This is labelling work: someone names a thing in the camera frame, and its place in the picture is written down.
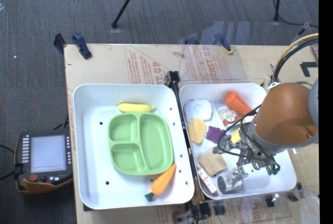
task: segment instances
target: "wooden table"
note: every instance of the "wooden table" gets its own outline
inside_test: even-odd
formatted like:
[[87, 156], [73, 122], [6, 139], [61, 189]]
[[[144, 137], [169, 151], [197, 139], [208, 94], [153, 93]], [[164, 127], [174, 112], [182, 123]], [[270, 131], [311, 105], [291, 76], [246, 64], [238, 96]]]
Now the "wooden table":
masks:
[[[76, 45], [64, 48], [68, 107], [72, 142], [75, 142], [73, 92], [81, 84], [161, 84], [167, 71], [179, 71], [181, 80], [202, 80], [204, 83], [253, 82], [262, 84], [271, 72], [278, 57], [287, 46], [233, 46], [227, 55], [215, 45], [130, 45], [88, 44], [92, 56], [84, 59]], [[316, 62], [310, 47], [293, 55], [279, 74], [282, 82], [307, 81], [318, 78], [318, 67], [308, 68], [305, 77], [300, 64]], [[73, 176], [76, 215], [83, 223], [177, 223], [176, 215], [185, 211], [184, 205], [149, 206], [111, 210], [84, 210], [79, 194], [78, 161], [75, 144], [72, 144]], [[266, 220], [267, 223], [306, 222], [319, 223], [319, 149], [313, 144], [288, 150], [297, 180], [302, 189], [291, 199], [276, 196], [272, 208], [261, 206], [262, 201], [251, 200], [251, 207], [244, 205], [248, 199], [227, 201], [224, 215], [212, 213], [199, 223], [244, 223]]]

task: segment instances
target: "tan sponge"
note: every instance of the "tan sponge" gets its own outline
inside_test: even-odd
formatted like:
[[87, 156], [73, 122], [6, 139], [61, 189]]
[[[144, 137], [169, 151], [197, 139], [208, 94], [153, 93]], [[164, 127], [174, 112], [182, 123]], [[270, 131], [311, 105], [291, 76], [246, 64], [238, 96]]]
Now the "tan sponge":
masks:
[[213, 154], [213, 149], [206, 154], [200, 155], [198, 162], [210, 176], [214, 176], [227, 168], [227, 163], [224, 161], [222, 155], [218, 153]]
[[188, 124], [188, 136], [192, 142], [202, 143], [206, 133], [206, 123], [204, 120], [195, 118]]

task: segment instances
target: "green divided tray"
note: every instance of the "green divided tray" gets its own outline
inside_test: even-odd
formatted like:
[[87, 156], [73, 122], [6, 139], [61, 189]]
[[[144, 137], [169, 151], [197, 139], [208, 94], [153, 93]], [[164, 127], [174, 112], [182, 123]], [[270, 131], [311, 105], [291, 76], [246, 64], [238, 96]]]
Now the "green divided tray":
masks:
[[165, 120], [151, 112], [116, 115], [108, 127], [112, 164], [128, 175], [154, 175], [173, 163], [173, 146]]

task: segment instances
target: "toy carrot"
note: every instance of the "toy carrot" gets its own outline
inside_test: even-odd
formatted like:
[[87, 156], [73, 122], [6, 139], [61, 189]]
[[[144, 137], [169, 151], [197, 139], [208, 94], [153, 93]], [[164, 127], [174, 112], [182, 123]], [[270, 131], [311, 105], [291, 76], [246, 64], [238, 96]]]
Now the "toy carrot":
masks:
[[145, 195], [145, 198], [148, 201], [152, 200], [152, 197], [154, 194], [161, 194], [165, 188], [167, 187], [169, 181], [171, 180], [171, 177], [176, 170], [176, 164], [173, 163], [171, 167], [163, 172], [151, 185], [151, 192]]

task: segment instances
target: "yellow banana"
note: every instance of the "yellow banana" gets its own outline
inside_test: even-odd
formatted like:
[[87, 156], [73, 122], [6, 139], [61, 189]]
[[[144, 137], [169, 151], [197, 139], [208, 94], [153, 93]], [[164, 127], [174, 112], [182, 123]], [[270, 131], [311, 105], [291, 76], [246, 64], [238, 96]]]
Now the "yellow banana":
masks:
[[121, 112], [150, 112], [154, 111], [155, 106], [149, 106], [146, 104], [137, 104], [137, 103], [120, 103], [118, 104], [118, 109]]

